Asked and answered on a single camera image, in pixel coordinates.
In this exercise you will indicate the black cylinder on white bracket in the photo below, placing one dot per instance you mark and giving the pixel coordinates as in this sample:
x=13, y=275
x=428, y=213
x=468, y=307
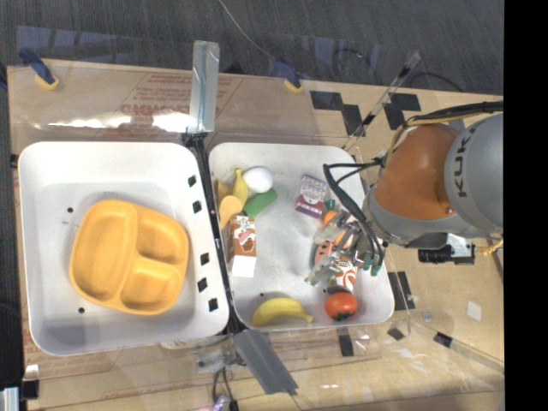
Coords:
x=445, y=253

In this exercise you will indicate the white egg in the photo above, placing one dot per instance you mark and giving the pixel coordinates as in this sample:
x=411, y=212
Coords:
x=257, y=180

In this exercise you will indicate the yellow divided plate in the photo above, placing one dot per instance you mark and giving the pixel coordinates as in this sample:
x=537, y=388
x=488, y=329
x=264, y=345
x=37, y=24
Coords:
x=128, y=257

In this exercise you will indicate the purple and white carton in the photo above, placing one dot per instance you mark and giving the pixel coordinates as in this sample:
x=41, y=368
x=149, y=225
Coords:
x=310, y=197

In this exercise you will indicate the brown cardboard board red print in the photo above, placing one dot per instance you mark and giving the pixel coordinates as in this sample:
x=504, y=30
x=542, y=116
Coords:
x=445, y=315

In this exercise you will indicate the red watermelon slice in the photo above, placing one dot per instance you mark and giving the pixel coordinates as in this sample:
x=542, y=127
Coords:
x=322, y=251

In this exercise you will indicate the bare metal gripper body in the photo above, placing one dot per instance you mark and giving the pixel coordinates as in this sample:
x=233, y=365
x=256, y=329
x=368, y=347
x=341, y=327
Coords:
x=356, y=240

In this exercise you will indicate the small yellow banana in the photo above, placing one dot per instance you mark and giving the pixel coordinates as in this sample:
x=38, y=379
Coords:
x=240, y=188

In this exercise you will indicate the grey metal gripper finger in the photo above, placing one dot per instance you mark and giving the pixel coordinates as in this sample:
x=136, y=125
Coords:
x=321, y=272
x=329, y=231

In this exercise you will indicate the red tomato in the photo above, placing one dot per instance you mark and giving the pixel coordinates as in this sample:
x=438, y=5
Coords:
x=341, y=305

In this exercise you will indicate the brown and white carton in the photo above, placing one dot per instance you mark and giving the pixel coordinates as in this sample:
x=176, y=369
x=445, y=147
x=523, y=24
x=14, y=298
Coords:
x=243, y=240

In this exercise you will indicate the white plastic tray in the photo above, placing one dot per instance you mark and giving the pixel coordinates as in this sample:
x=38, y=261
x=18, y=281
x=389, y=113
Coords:
x=51, y=169
x=282, y=246

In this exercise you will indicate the white and orange can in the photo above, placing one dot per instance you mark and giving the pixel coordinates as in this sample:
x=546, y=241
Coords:
x=347, y=277

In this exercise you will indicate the large yellow banana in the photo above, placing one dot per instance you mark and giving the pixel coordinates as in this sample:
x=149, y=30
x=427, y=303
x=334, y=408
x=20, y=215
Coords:
x=278, y=308

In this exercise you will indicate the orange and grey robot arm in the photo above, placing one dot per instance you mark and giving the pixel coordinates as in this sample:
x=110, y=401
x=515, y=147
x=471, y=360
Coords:
x=419, y=186

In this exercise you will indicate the orange carrot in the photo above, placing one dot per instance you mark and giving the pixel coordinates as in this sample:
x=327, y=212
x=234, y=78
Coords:
x=329, y=216

